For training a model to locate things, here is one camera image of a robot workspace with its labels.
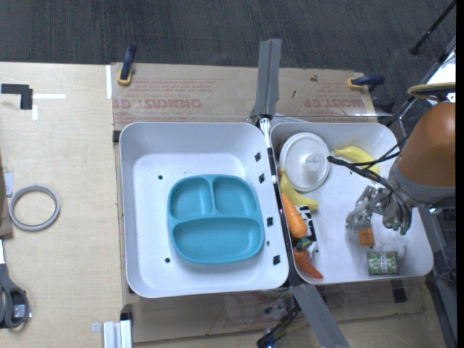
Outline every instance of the green can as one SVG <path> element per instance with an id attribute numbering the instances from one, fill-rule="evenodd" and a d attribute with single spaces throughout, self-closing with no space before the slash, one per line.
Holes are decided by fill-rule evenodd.
<path id="1" fill-rule="evenodd" d="M 397 252 L 368 252 L 370 275 L 397 275 Z"/>

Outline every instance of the dark gray carpet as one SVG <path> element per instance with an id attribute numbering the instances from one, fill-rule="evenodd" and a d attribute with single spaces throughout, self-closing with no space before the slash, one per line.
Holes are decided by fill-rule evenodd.
<path id="1" fill-rule="evenodd" d="M 452 0 L 0 0 L 0 60 L 257 66 L 282 38 L 281 67 L 386 78 L 373 96 L 402 103 L 456 35 L 454 8 L 418 55 L 409 50 Z"/>

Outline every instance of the scissors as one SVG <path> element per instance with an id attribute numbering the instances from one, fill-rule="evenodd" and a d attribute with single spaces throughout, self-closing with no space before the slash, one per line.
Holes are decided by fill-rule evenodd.
<path id="1" fill-rule="evenodd" d="M 26 321 L 28 315 L 28 298 L 8 276 L 3 241 L 0 239 L 0 327 L 16 328 Z"/>

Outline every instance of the white tray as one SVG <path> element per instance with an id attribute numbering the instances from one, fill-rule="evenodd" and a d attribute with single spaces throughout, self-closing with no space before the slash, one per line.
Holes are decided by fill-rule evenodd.
<path id="1" fill-rule="evenodd" d="M 270 134 L 274 151 L 290 136 L 301 132 L 320 136 L 332 155 L 334 149 L 355 145 L 374 158 L 379 158 L 397 143 L 390 129 L 377 123 L 279 123 Z M 388 177 L 393 161 L 391 159 L 378 165 L 381 176 Z M 351 173 L 347 167 L 331 164 L 322 186 L 305 194 L 320 203 L 319 208 L 312 212 L 318 252 L 313 252 L 311 263 L 324 276 L 322 279 L 311 278 L 297 269 L 308 283 L 326 285 L 417 277 L 424 276 L 432 269 L 434 257 L 417 209 L 413 210 L 411 228 L 404 236 L 399 231 L 386 229 L 381 216 L 374 214 L 372 221 L 376 245 L 372 249 L 347 238 L 345 219 L 348 212 L 355 208 L 355 202 L 367 185 L 382 187 Z M 399 251 L 405 251 L 404 257 L 399 260 L 399 275 L 369 275 L 367 252 L 385 249 L 382 244 L 385 242 L 393 244 Z"/>
<path id="2" fill-rule="evenodd" d="M 246 123 L 134 123 L 121 133 L 120 156 L 126 275 L 134 292 L 146 298 L 175 297 L 275 289 L 286 281 L 289 260 L 268 151 L 258 128 Z M 235 175 L 255 190 L 265 224 L 257 255 L 201 265 L 176 253 L 167 225 L 167 196 L 180 179 L 201 174 Z"/>

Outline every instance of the black scissors handle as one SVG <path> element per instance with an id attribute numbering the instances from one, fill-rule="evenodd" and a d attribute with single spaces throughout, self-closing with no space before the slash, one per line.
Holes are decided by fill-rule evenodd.
<path id="1" fill-rule="evenodd" d="M 24 305 L 24 315 L 15 317 L 15 305 Z M 16 328 L 25 322 L 29 314 L 29 301 L 24 290 L 11 281 L 6 264 L 0 264 L 0 323 Z"/>

